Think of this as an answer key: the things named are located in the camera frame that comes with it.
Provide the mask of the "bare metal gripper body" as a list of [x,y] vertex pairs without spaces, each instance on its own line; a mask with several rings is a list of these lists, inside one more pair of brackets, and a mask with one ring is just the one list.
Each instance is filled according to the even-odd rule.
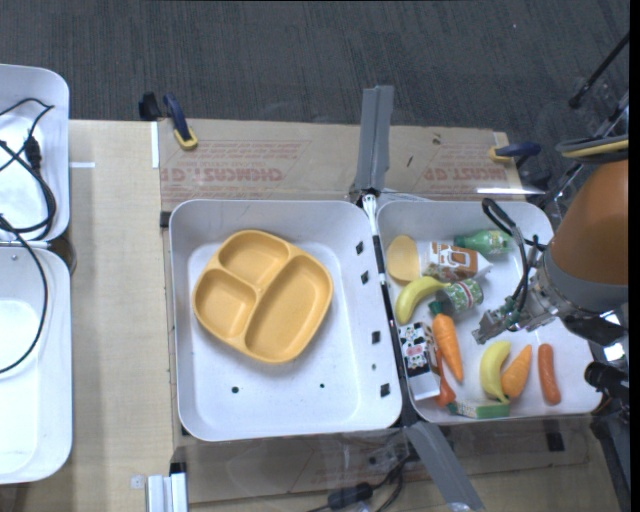
[[517,288],[514,296],[505,299],[499,308],[501,324],[508,331],[531,332],[555,319],[558,307],[551,301],[537,277]]

